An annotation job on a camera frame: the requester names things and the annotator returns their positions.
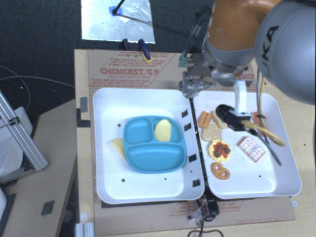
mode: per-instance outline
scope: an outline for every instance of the teal connector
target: teal connector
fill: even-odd
[[[183,67],[185,67],[186,65],[186,57],[184,56],[184,54],[185,54],[185,51],[183,51],[183,53],[181,54],[181,56],[179,57],[179,67],[180,68],[183,68]]]

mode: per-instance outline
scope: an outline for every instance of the cardboard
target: cardboard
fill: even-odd
[[[93,195],[79,201],[80,213],[87,212],[87,217],[81,222],[94,221],[95,235],[117,235],[127,233],[141,233],[174,229],[195,228],[195,222],[188,222],[187,214],[197,209],[196,201],[170,202],[159,204],[142,204],[128,206],[108,206],[99,199],[95,187],[95,155],[94,155],[94,127],[92,97],[101,87],[130,87],[130,88],[171,88],[176,89],[186,68],[179,68],[180,54],[151,53],[154,61],[145,63],[140,52],[79,50],[76,52],[76,91],[77,108],[79,99],[87,97],[89,104],[91,138],[84,137],[84,141],[91,143],[92,157],[91,173],[93,173]],[[255,80],[254,64],[242,75],[241,79]],[[254,92],[255,81],[248,87]],[[220,85],[213,85],[209,90],[229,90]],[[83,190],[84,183],[79,179],[79,190]],[[289,197],[270,197],[244,200],[226,200],[218,202],[220,214],[205,226],[224,226],[253,224],[259,222],[276,222],[294,220],[294,212]]]

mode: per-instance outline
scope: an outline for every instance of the blue plate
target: blue plate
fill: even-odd
[[[169,142],[155,138],[155,126],[162,119],[171,124]],[[131,118],[124,127],[124,151],[133,169],[143,173],[166,173],[181,168],[187,151],[181,127],[173,119],[163,116]]]

